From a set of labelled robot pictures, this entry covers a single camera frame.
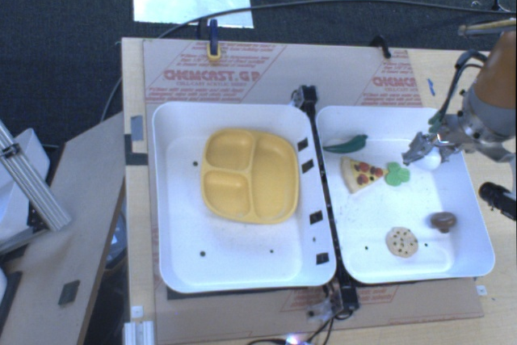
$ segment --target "brown toy mushroom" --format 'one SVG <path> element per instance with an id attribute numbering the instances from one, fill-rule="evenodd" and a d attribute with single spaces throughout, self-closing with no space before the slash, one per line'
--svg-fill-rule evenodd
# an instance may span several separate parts
<path id="1" fill-rule="evenodd" d="M 456 224 L 456 216 L 451 212 L 436 212 L 431 216 L 432 227 L 440 233 L 449 233 L 449 229 Z"/>

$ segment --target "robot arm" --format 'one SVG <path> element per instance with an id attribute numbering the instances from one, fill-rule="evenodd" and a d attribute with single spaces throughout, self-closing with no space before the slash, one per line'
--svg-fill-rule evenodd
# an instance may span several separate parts
<path id="1" fill-rule="evenodd" d="M 456 76 L 442 108 L 429 120 L 429 133 L 417 133 L 410 149 L 402 155 L 406 165 L 439 151 L 441 162 L 464 150 L 479 151 L 495 162 L 512 165 L 514 188 L 510 192 L 496 184 L 481 186 L 480 196 L 492 207 L 515 220 L 515 154 L 502 143 L 515 137 L 515 21 L 510 21 L 488 58 L 476 51 L 464 53 L 456 64 Z M 471 58 L 483 61 L 477 79 L 464 94 L 463 104 L 456 114 L 446 114 L 448 103 L 463 70 L 472 66 Z"/>

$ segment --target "green clover-shaped toy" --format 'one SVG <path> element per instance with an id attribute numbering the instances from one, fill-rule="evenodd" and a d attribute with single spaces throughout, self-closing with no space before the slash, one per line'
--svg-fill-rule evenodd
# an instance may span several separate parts
<path id="1" fill-rule="evenodd" d="M 402 183 L 410 181 L 410 171 L 407 168 L 402 168 L 398 162 L 390 162 L 385 180 L 390 186 L 400 186 Z"/>

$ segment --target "yellow plate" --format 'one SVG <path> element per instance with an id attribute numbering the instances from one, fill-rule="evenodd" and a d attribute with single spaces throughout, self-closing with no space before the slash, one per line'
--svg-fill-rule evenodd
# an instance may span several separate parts
<path id="1" fill-rule="evenodd" d="M 298 204 L 296 152 L 283 138 L 249 129 L 212 134 L 204 147 L 201 191 L 208 208 L 227 219 L 275 224 Z"/>

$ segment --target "toy pizza slice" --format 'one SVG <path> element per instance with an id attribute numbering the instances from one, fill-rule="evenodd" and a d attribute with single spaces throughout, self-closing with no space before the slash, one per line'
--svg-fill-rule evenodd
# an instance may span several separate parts
<path id="1" fill-rule="evenodd" d="M 350 193 L 355 193 L 385 177 L 388 170 L 349 157 L 341 157 L 341 174 Z"/>

